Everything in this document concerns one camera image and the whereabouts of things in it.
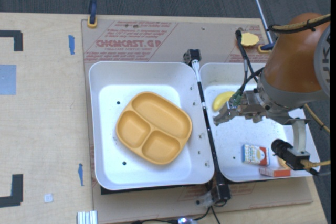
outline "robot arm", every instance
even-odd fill
[[[302,14],[290,25],[316,18],[320,15]],[[256,72],[257,88],[244,91],[243,85],[213,118],[215,125],[235,116],[244,116],[255,123],[265,116],[282,125],[291,125],[294,145],[275,140],[271,148],[294,170],[304,169],[301,161],[310,157],[305,150],[308,120],[293,119],[289,112],[308,102],[330,98],[330,22],[317,23],[314,27],[307,25],[306,30],[291,30],[289,34],[283,31],[265,67]],[[236,37],[239,42],[240,31]]]

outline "banana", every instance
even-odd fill
[[[217,95],[215,98],[214,102],[212,103],[212,109],[214,111],[219,110],[235,92],[232,91],[227,91],[227,92],[222,92],[221,94]]]

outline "white cable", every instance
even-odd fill
[[[259,9],[260,15],[261,15],[262,23],[264,24],[264,28],[267,29],[268,26],[267,26],[267,24],[266,24],[266,20],[265,20],[264,14],[263,14],[263,12],[262,12],[262,9],[261,9],[259,0],[256,0],[256,2],[257,2],[257,5],[258,5],[258,9]],[[267,34],[267,36],[268,36],[268,40],[269,40],[269,42],[270,42],[270,43],[273,43],[273,40],[272,40],[272,37],[271,37],[270,33],[267,31],[266,34]]]

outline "yellow cable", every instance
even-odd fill
[[[320,17],[317,17],[315,19],[309,20],[309,23],[316,23],[319,22],[327,17],[329,17],[330,14],[326,14]],[[307,22],[301,22],[301,23],[296,23],[296,24],[291,24],[291,25],[273,25],[272,28],[275,30],[295,30],[295,29],[300,29],[301,27],[304,27],[307,25]]]
[[[319,163],[312,163],[311,161],[309,161],[307,159],[303,159],[301,161],[301,164],[304,166],[304,169],[308,170],[308,169],[313,168],[313,167],[329,165],[329,164],[331,164],[331,161],[328,160],[328,161],[319,162]]]
[[[326,125],[316,116],[316,114],[310,109],[310,107],[305,104],[305,109],[307,109],[308,113],[313,117],[313,119],[320,125],[321,128],[325,129],[327,133],[330,134],[330,129],[326,127]]]

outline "small box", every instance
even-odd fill
[[[269,165],[268,148],[255,145],[243,145],[243,163]]]
[[[260,167],[259,172],[265,176],[271,177],[285,177],[290,176],[290,170],[285,168],[270,168],[270,167]]]

